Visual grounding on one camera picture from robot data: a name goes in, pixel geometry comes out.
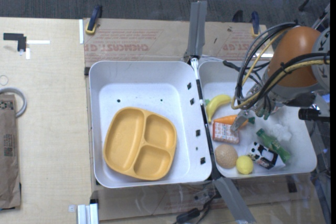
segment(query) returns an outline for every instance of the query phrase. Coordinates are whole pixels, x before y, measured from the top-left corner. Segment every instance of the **toy banana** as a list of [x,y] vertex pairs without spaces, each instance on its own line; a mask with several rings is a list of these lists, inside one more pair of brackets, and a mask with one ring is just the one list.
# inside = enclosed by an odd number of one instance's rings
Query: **toy banana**
[[216,110],[225,104],[229,104],[231,102],[231,97],[226,94],[219,94],[213,97],[209,103],[205,107],[206,115],[208,117],[208,122],[211,122],[211,118],[213,114],[215,114]]

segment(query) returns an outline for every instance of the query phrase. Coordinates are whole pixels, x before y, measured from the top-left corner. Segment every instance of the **gray ring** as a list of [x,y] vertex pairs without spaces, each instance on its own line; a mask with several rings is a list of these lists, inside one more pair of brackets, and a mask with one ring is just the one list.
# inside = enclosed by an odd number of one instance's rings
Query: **gray ring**
[[6,87],[6,88],[0,89],[0,94],[5,93],[5,92],[16,93],[18,96],[22,98],[23,100],[22,108],[15,115],[17,118],[20,117],[27,108],[27,100],[26,100],[25,95],[18,88],[14,88],[14,87]]
[[7,81],[6,81],[6,83],[5,83],[5,84],[2,84],[2,83],[0,82],[0,85],[2,85],[2,86],[5,86],[5,85],[7,85],[7,83],[8,83],[8,81],[9,81],[9,79],[8,79],[8,76],[6,76],[6,75],[0,75],[0,79],[1,79],[2,77],[6,78],[6,79],[7,79]]

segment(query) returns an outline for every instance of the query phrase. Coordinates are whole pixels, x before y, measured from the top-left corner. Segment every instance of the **yellow divided plate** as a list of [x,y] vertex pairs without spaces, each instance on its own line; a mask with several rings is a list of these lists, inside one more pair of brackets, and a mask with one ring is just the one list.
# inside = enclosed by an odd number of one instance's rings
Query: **yellow divided plate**
[[113,117],[103,155],[107,165],[122,174],[144,180],[164,177],[173,162],[176,128],[151,111],[127,107]]

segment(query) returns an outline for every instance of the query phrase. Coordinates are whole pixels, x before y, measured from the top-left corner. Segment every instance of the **paper bag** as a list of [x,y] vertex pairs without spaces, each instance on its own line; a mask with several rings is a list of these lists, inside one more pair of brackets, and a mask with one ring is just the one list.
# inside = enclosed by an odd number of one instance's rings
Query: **paper bag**
[[20,205],[16,105],[13,94],[0,94],[0,208]]

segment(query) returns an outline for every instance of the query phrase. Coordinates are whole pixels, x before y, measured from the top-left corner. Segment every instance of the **yellow ball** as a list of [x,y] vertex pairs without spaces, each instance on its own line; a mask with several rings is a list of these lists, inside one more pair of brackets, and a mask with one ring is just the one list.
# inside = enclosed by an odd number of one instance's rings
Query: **yellow ball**
[[248,175],[252,173],[253,170],[253,161],[250,157],[246,155],[242,155],[238,157],[236,162],[236,167],[238,172],[240,172],[243,175]]

